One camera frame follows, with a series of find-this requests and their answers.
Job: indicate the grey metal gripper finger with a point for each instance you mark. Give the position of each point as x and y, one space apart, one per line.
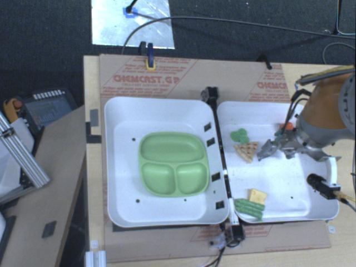
267 150
289 153

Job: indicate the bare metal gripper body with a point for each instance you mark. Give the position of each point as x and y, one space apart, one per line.
301 146

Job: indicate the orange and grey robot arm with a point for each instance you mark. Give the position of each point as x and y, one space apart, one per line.
322 107

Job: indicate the white plastic tray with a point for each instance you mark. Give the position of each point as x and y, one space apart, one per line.
125 177
283 182

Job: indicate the green broccoli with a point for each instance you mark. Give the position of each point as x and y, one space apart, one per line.
238 135

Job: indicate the thin black and white rod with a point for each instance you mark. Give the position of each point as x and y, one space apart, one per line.
221 149

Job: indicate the yellow cheese wedge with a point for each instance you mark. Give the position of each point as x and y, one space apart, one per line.
257 196

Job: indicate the green beans bundle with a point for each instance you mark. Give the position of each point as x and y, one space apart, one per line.
249 208

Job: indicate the green divided plate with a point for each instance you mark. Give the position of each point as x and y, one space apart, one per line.
172 163

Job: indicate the brown cardboard board red print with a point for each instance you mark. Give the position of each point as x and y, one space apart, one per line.
183 74

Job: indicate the black cylinder on white bracket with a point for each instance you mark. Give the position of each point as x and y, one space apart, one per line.
322 186

